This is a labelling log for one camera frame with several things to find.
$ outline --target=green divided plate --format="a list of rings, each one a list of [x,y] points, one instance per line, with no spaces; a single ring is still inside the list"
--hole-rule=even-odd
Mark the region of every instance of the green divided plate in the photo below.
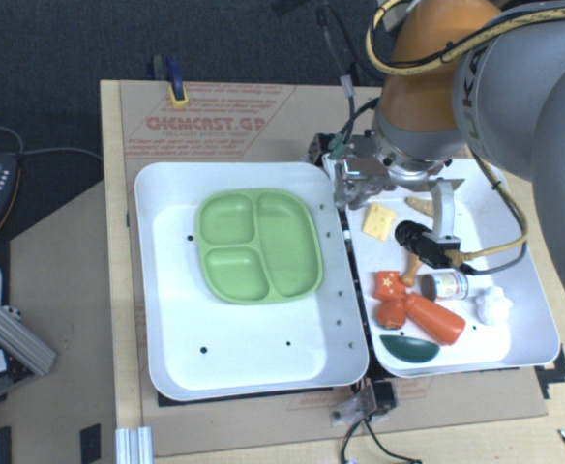
[[[319,240],[304,201],[278,189],[240,189],[207,198],[196,215],[205,280],[242,305],[304,298],[321,282]]]

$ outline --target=yellow sponge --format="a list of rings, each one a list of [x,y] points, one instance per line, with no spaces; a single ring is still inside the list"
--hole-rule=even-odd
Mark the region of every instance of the yellow sponge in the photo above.
[[[379,241],[385,241],[396,218],[397,212],[394,210],[372,203],[367,211],[362,231]]]

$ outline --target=can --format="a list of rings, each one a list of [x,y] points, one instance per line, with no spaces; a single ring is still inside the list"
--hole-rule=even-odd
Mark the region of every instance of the can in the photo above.
[[[469,291],[469,284],[465,274],[453,270],[452,272],[423,275],[420,280],[420,290],[423,296],[432,301],[465,299]]]

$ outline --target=brown toy drumstick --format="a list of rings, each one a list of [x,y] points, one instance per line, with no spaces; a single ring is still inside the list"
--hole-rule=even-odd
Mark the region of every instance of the brown toy drumstick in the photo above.
[[[401,276],[401,283],[405,287],[413,287],[416,283],[416,274],[423,263],[417,254],[409,253],[409,264],[407,265],[407,271]]]

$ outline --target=wooden edge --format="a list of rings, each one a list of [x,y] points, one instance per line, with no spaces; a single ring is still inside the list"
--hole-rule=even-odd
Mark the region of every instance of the wooden edge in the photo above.
[[[142,426],[119,81],[101,81],[108,272],[118,428]]]

